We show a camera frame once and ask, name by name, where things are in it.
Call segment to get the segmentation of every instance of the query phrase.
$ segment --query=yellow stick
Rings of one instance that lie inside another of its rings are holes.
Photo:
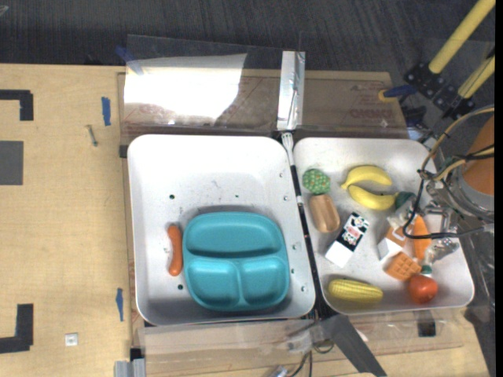
[[[456,31],[428,65],[434,74],[440,74],[457,51],[463,46],[473,31],[496,5],[496,0],[478,0],[467,16],[461,21]]]
[[[496,56],[486,59],[467,79],[463,85],[457,90],[460,97],[469,99],[473,96],[477,89],[487,81],[494,73],[496,66]]]

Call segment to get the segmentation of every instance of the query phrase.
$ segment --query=black floor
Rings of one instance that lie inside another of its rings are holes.
[[[388,71],[395,85],[430,60],[477,0],[0,0],[0,62],[123,64],[128,35],[303,49],[307,68]],[[493,49],[495,12],[445,70],[460,85]],[[475,94],[494,103],[494,77]],[[426,123],[443,130],[441,112]],[[480,122],[472,126],[472,134]],[[452,149],[464,150],[467,138]],[[494,318],[478,326],[495,375]]]

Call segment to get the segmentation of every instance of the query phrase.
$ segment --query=toy tomato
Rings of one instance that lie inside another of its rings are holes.
[[[418,273],[410,277],[408,289],[412,300],[418,304],[423,304],[436,296],[439,286],[433,278]]]

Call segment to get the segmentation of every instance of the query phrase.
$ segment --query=screw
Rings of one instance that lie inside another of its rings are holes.
[[[96,138],[94,138],[94,133],[93,133],[93,127],[91,127],[89,124],[86,126],[87,132],[89,133],[89,136],[91,137],[91,141],[93,142],[93,145],[97,147],[97,141]]]

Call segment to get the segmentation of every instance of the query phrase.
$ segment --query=corn cob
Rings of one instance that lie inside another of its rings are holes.
[[[334,298],[357,303],[378,303],[384,295],[377,286],[343,279],[330,281],[329,292]]]

